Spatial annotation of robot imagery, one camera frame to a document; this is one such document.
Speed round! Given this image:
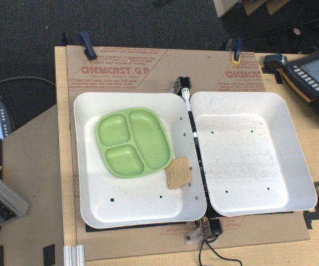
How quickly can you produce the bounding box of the green divided plate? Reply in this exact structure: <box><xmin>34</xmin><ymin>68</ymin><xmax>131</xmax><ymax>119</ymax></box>
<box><xmin>95</xmin><ymin>107</ymin><xmax>174</xmax><ymax>179</ymax></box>

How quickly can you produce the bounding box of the tan toy bread slice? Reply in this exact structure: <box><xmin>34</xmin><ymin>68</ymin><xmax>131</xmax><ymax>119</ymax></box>
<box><xmin>165</xmin><ymin>156</ymin><xmax>193</xmax><ymax>190</ymax></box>

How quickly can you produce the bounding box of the brown cardboard board red print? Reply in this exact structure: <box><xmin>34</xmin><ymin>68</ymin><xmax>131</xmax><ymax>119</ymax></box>
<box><xmin>65</xmin><ymin>45</ymin><xmax>311</xmax><ymax>262</ymax></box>

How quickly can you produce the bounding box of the white plastic tray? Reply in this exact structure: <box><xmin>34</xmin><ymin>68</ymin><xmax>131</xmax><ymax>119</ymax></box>
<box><xmin>189</xmin><ymin>91</ymin><xmax>318</xmax><ymax>217</ymax></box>
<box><xmin>73</xmin><ymin>91</ymin><xmax>207</xmax><ymax>229</ymax></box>

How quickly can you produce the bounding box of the black block with thin wires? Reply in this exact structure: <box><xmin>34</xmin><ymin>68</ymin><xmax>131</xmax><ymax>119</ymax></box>
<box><xmin>185</xmin><ymin>218</ymin><xmax>223</xmax><ymax>245</ymax></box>
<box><xmin>171</xmin><ymin>76</ymin><xmax>191</xmax><ymax>95</ymax></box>

